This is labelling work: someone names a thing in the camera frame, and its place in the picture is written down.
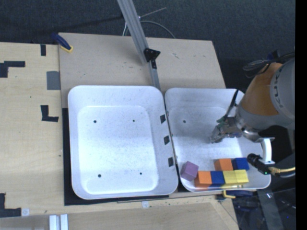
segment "white plastic tray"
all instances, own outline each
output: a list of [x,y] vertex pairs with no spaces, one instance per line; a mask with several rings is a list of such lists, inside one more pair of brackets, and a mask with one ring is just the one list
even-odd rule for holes
[[[212,144],[209,137],[217,125],[216,120],[227,111],[234,89],[193,89],[172,88],[165,93],[165,105],[172,133],[174,150],[179,171],[186,161],[199,166],[202,171],[214,171],[214,161],[221,158],[247,157],[250,153],[262,155],[260,143],[254,143],[245,137],[224,138]],[[236,103],[243,93],[239,92]],[[270,175],[263,175],[250,166],[249,182],[242,189],[261,189],[271,183]],[[181,178],[186,189],[191,192],[202,192],[194,186],[194,181]],[[206,191],[220,191],[209,188]]]
[[178,177],[162,93],[77,86],[68,95],[71,175],[83,199],[168,195]]

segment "table surface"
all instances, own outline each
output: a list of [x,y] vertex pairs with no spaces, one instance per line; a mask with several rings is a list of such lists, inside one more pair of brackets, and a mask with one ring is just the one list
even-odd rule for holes
[[[86,58],[84,51],[78,48],[78,42],[103,42],[99,51],[108,52],[103,59],[98,58],[104,74],[94,84],[150,85],[151,80],[148,71],[145,71],[138,59],[132,38],[61,35],[68,38],[73,45],[71,55],[57,45],[46,45],[47,54],[41,56],[39,44],[0,43],[0,63],[25,61],[24,68],[9,67],[8,77],[0,78],[0,193],[6,193],[5,207],[28,209],[30,216],[84,216],[86,212],[99,214],[112,211],[127,217],[130,214],[130,211],[126,211],[128,209],[143,212],[141,201],[64,206],[62,107],[66,105],[65,95],[71,87],[93,84],[90,81],[91,74],[87,76],[87,72],[78,71],[78,67],[69,62],[77,60],[78,58],[73,58],[73,54],[79,53],[84,62],[97,66],[97,61],[91,61],[95,56]],[[211,41],[162,38],[147,40],[151,48],[161,51],[157,65],[163,93],[172,87],[225,88]],[[47,72],[50,71],[60,71],[61,90],[47,89]],[[58,116],[59,120],[42,121],[41,105],[48,105],[49,116]],[[195,206],[195,212],[206,208],[209,215],[217,215],[223,220],[223,226],[237,229],[231,200],[226,199],[223,206],[215,199],[215,195],[206,193],[174,192],[167,199],[150,200],[148,210],[153,209],[152,213],[155,214],[155,209],[163,208],[168,211],[168,206],[173,206],[172,210],[181,212],[185,205]]]

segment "wooden table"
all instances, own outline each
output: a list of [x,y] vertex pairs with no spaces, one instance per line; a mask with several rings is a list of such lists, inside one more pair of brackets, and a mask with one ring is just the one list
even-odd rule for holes
[[[128,221],[126,229],[135,229],[136,222],[143,222],[144,227],[139,229],[150,229],[153,223],[157,228],[168,224],[182,226],[180,222],[185,219],[186,224],[199,224],[208,229],[215,226],[215,229],[237,230],[231,200],[225,199],[221,204],[215,195],[205,193],[174,192],[167,199],[148,201],[149,207],[145,209],[141,201],[64,206],[61,114],[62,107],[66,105],[67,91],[78,84],[150,85],[151,80],[130,37],[61,35],[73,45],[71,55],[57,45],[46,45],[46,55],[43,56],[44,46],[39,44],[0,43],[0,63],[25,62],[24,68],[9,67],[7,78],[0,78],[0,193],[6,193],[5,208],[21,207],[34,218],[68,214],[72,229],[82,229],[80,221],[84,218],[95,219],[91,220],[92,229],[100,226],[102,221],[117,229],[114,222],[120,218]],[[93,55],[104,52],[99,54],[103,57],[102,61],[95,58],[99,65],[94,64],[95,60],[90,61],[93,55],[84,54],[84,50],[78,47],[78,42],[86,43],[86,40],[101,43],[99,49],[89,45]],[[150,47],[161,51],[156,62],[162,92],[171,87],[225,88],[211,41],[147,40]],[[93,78],[90,73],[88,76],[84,68],[78,68],[74,63],[78,60],[73,58],[74,53],[80,53],[88,64],[100,69],[103,67],[103,76]],[[54,71],[60,71],[61,90],[47,87],[48,72]],[[49,116],[59,117],[57,122],[42,121],[42,105],[48,105]],[[3,218],[0,226],[7,223],[18,225],[20,221],[22,218]],[[122,223],[118,223],[119,228],[122,228]]]

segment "orange block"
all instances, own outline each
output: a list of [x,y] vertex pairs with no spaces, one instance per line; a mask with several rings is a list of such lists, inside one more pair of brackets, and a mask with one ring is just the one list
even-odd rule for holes
[[195,187],[207,188],[212,184],[210,171],[198,171],[194,179]]
[[231,159],[218,159],[214,162],[216,171],[233,171]]

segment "blue block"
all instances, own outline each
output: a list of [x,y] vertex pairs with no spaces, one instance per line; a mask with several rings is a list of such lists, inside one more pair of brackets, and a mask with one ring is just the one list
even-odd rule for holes
[[225,184],[223,171],[210,171],[212,184],[209,187],[220,187]]
[[246,158],[235,158],[231,160],[234,170],[249,170],[248,161]]

